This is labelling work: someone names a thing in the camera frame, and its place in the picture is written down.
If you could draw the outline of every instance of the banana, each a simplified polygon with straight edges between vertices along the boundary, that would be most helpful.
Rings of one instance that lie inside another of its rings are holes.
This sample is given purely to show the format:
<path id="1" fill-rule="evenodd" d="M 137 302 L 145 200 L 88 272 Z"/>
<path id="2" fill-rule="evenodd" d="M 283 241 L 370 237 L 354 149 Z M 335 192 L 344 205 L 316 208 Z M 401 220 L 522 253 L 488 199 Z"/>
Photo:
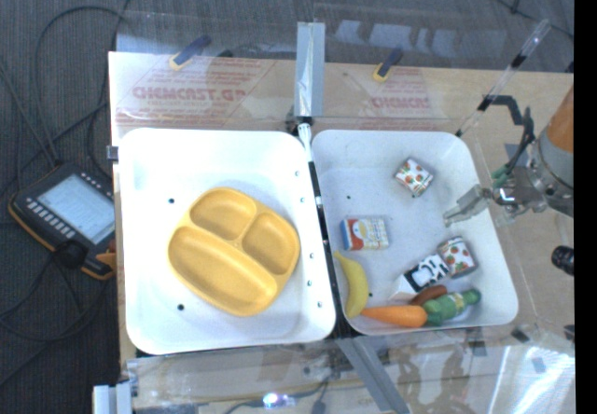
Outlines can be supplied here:
<path id="1" fill-rule="evenodd" d="M 348 298 L 344 311 L 347 318 L 354 318 L 367 305 L 369 298 L 367 275 L 359 262 L 342 256 L 338 251 L 334 252 L 334 256 L 340 262 L 348 281 Z"/>

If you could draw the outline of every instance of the yellow plate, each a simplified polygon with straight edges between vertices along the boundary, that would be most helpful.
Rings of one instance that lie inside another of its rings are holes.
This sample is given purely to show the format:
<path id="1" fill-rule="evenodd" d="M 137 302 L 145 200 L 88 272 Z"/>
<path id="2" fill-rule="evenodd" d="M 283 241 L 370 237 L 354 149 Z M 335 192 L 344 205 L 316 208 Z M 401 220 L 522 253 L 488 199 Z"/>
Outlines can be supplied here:
<path id="1" fill-rule="evenodd" d="M 168 246 L 178 279 L 223 311 L 251 316 L 278 297 L 299 260 L 294 227 L 230 187 L 212 188 L 180 220 Z"/>

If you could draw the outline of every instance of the green bottle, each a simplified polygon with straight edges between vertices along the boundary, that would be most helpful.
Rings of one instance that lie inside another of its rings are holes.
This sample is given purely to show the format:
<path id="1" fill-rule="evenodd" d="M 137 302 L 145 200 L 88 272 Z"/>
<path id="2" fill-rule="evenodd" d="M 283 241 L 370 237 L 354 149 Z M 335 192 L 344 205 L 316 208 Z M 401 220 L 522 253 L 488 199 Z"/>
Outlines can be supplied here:
<path id="1" fill-rule="evenodd" d="M 476 288 L 429 299 L 423 304 L 423 309 L 427 312 L 427 324 L 440 326 L 444 321 L 458 316 L 468 305 L 475 305 L 480 300 L 481 293 Z"/>

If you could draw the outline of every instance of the screen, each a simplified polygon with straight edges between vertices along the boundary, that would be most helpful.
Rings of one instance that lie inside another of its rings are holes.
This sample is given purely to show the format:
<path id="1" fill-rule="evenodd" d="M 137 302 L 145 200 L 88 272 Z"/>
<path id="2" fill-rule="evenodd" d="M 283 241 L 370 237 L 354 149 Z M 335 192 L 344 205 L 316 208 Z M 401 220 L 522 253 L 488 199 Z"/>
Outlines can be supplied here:
<path id="1" fill-rule="evenodd" d="M 112 201 L 78 175 L 66 177 L 38 197 L 48 209 L 97 244 L 114 230 Z"/>

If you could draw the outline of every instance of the toy carrot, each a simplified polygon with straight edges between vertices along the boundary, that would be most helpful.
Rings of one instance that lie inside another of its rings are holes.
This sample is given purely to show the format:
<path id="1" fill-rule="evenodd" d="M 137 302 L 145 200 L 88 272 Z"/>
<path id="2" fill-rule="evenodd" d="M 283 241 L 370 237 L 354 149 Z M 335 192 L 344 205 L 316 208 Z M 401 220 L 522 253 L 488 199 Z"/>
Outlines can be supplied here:
<path id="1" fill-rule="evenodd" d="M 427 312 L 418 305 L 388 305 L 365 308 L 363 316 L 389 324 L 418 328 L 427 322 Z"/>

